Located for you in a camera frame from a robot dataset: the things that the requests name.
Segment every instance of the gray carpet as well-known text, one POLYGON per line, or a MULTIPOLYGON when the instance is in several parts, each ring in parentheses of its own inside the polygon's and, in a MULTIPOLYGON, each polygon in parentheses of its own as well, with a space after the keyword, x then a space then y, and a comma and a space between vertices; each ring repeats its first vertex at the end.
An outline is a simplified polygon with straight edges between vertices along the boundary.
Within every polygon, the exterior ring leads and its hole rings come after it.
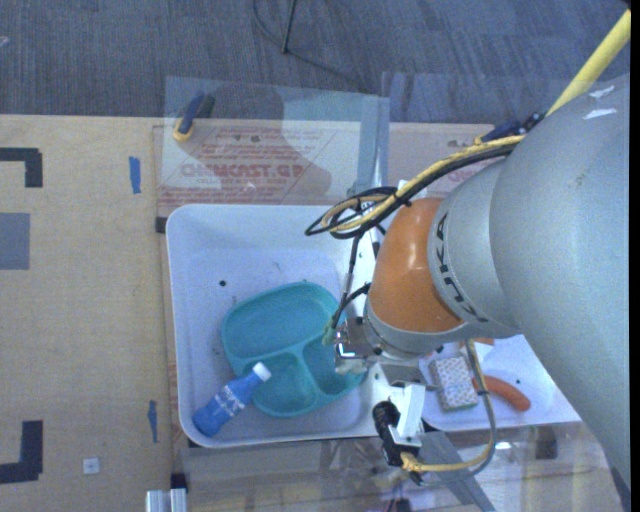
MULTIPOLYGON (((0 0, 0 113, 161 116, 168 77, 366 92, 396 121, 544 110, 622 0, 0 0)), ((625 48, 602 79, 630 68, 625 48)))

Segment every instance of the yellow cable loop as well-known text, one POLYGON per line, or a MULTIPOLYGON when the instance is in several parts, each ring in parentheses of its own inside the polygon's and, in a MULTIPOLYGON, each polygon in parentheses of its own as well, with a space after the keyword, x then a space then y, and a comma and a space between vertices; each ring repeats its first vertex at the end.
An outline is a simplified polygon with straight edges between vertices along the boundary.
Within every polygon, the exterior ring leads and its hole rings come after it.
POLYGON ((611 61, 618 55, 631 38, 631 10, 627 9, 613 26, 611 31, 602 40, 593 52, 589 60, 567 86, 564 92, 556 100, 547 112, 547 115, 560 108, 576 96, 589 90, 611 61))
MULTIPOLYGON (((478 354, 476 353, 476 348, 473 340, 469 340, 469 349, 472 354, 472 357, 471 357, 472 364, 476 367, 476 370, 478 371, 478 376, 480 377, 480 383, 479 383, 480 389, 486 391, 487 385, 484 379, 484 374, 482 373, 482 369, 478 364, 478 354)), ((487 414, 493 415, 493 406, 491 405, 491 398, 489 396, 487 396, 486 404, 487 404, 487 414)), ((442 471, 457 471, 460 469, 467 469, 472 466, 476 466, 478 464, 483 463, 489 456, 491 447, 494 444, 495 444, 494 432, 492 429, 490 429, 489 441, 487 442, 484 450, 480 455, 478 455, 477 457, 471 460, 456 462, 454 464, 424 464, 422 462, 419 462, 418 459, 416 459, 416 457, 412 453, 402 452, 400 453, 400 458, 402 459, 402 469, 406 471, 416 471, 418 473, 424 473, 427 471, 442 472, 442 471)))
MULTIPOLYGON (((433 165, 431 165, 430 167, 428 167, 427 169, 425 169, 424 171, 422 171, 420 174, 418 174, 417 176, 415 176, 414 178, 412 178, 411 180, 409 180, 407 183, 405 183, 401 188, 398 189, 398 191, 395 193, 395 195, 391 195, 391 196, 384 196, 384 195, 376 195, 376 196, 370 196, 370 197, 375 197, 375 199, 370 199, 370 198, 360 198, 360 202, 365 202, 367 199, 369 201, 381 201, 384 199, 384 201, 381 204, 378 204, 377 206, 375 206, 372 210, 370 210, 368 213, 366 213, 365 215, 363 215, 362 217, 352 220, 350 222, 346 222, 344 224, 339 224, 337 226, 334 226, 333 228, 330 229, 330 231, 332 232, 340 232, 340 231, 349 231, 352 230, 354 228, 357 228, 358 226, 364 224, 365 222, 368 222, 369 220, 377 217, 378 215, 380 215, 382 212, 384 212, 387 208, 391 207, 396 201, 398 201, 399 199, 401 199, 404 195, 407 194, 407 192, 409 192, 409 190, 414 187, 415 185, 419 184, 421 181, 427 179, 428 177, 430 177, 431 175, 433 175, 434 173, 438 172, 440 169, 442 169, 443 167, 445 167, 446 165, 455 162, 456 160, 460 160, 462 158, 465 158, 467 156, 470 155, 474 155, 476 153, 481 153, 487 149, 492 149, 492 148, 496 148, 496 147, 500 147, 500 146, 505 146, 508 144, 515 144, 520 142, 522 139, 524 138, 524 135, 512 135, 509 137, 503 137, 501 139, 496 139, 496 140, 492 140, 492 141, 488 141, 488 142, 481 142, 479 144, 474 144, 472 146, 468 146, 456 153, 453 153, 452 155, 449 155, 446 158, 443 158, 442 160, 437 161, 436 163, 434 163, 433 165)), ((333 216, 335 216, 336 214, 346 210, 347 208, 350 208, 351 206, 357 204, 357 199, 353 198, 353 199, 348 199, 346 201, 343 201, 342 203, 337 204, 336 206, 334 206, 333 208, 331 208, 323 217, 322 217, 322 226, 323 227, 327 227, 330 225, 331 223, 331 218, 333 216)))

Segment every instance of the blue bottle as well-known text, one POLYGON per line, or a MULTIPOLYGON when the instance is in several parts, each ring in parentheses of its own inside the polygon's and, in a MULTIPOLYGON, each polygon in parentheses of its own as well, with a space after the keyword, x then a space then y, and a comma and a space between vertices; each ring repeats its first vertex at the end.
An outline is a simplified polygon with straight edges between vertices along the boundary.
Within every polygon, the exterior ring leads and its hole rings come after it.
POLYGON ((207 405, 198 409, 193 415, 193 424, 205 436, 214 436, 251 402, 253 391, 270 377, 267 367, 257 363, 248 375, 228 382, 207 405))

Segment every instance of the white square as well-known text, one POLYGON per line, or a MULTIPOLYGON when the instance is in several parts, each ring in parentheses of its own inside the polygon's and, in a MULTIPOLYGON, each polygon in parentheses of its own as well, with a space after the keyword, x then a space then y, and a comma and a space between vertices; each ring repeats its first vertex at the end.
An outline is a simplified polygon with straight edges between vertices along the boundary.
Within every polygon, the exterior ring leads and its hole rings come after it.
POLYGON ((90 457, 82 462, 82 469, 85 475, 95 475, 100 473, 100 459, 98 457, 90 457))

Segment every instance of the gray square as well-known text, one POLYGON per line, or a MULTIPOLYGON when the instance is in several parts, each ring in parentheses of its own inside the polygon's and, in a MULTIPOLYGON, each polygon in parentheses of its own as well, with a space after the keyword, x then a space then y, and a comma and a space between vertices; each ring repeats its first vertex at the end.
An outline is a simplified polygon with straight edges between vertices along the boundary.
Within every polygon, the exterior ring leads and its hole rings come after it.
POLYGON ((0 270, 29 269, 28 213, 0 213, 0 270))

